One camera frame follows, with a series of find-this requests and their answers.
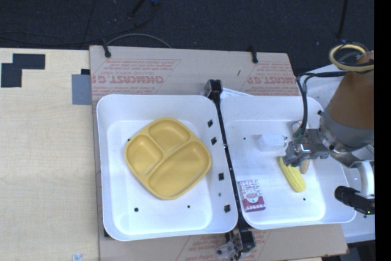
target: light wood surface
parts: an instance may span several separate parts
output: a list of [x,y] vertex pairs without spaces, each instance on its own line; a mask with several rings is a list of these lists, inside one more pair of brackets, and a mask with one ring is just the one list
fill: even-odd
[[92,108],[71,92],[89,52],[17,52],[45,53],[46,67],[0,88],[0,259],[98,260]]

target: small product box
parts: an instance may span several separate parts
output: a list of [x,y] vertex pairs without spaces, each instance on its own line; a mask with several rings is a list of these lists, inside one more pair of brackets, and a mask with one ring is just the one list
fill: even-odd
[[238,181],[238,191],[245,212],[266,209],[258,180]]

